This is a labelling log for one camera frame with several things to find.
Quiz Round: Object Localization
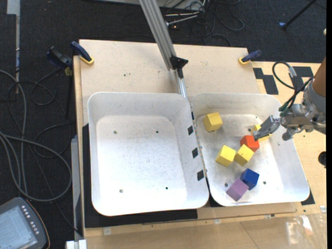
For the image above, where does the pale wood board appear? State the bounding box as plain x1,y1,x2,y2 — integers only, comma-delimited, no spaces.
78,39,298,220

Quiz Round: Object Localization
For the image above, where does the white plastic tray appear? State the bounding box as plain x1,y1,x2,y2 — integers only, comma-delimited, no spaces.
191,93,311,208
87,91,210,217

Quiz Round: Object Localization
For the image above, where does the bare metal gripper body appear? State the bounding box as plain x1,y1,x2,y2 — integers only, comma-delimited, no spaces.
280,102,327,135

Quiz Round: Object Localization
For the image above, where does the blue cube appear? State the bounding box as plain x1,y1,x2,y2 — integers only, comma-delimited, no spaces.
240,168,260,191

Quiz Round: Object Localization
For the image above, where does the purple cube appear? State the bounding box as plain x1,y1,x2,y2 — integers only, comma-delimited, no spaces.
226,178,250,202

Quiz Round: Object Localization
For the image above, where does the orange cube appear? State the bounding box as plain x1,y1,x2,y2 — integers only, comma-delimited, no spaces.
240,135,260,153

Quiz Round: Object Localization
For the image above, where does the yellow cube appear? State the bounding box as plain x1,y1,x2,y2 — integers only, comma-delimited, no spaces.
202,112,224,132
233,144,255,167
215,145,237,168
251,124,272,143

